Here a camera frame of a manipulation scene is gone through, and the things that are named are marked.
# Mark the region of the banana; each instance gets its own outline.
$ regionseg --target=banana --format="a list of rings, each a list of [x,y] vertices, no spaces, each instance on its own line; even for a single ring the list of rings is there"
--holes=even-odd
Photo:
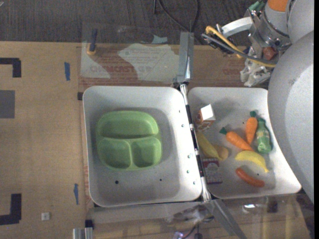
[[[269,172],[266,166],[266,160],[264,159],[264,157],[254,151],[243,150],[235,156],[235,159],[240,161],[248,160],[248,161],[254,162],[256,165],[259,165],[260,167],[262,167],[266,173]]]
[[[205,153],[205,156],[211,157],[211,158],[218,158],[218,160],[222,160],[218,156],[218,152],[215,149],[215,147],[207,140],[207,138],[203,135],[202,132],[197,131],[196,132],[197,142],[199,145],[199,148]]]

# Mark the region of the green divided tray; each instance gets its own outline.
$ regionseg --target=green divided tray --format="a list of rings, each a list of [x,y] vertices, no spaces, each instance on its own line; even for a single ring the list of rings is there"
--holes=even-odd
[[[144,112],[105,113],[97,122],[96,142],[101,162],[115,170],[150,168],[162,156],[158,124]]]

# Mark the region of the sausage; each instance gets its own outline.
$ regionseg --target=sausage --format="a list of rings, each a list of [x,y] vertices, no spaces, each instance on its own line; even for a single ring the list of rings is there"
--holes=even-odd
[[[255,179],[254,177],[248,175],[242,168],[238,167],[236,169],[236,174],[238,175],[238,177],[240,179],[242,179],[243,181],[249,183],[252,186],[255,187],[264,187],[265,186],[265,182],[262,180],[258,180]]]

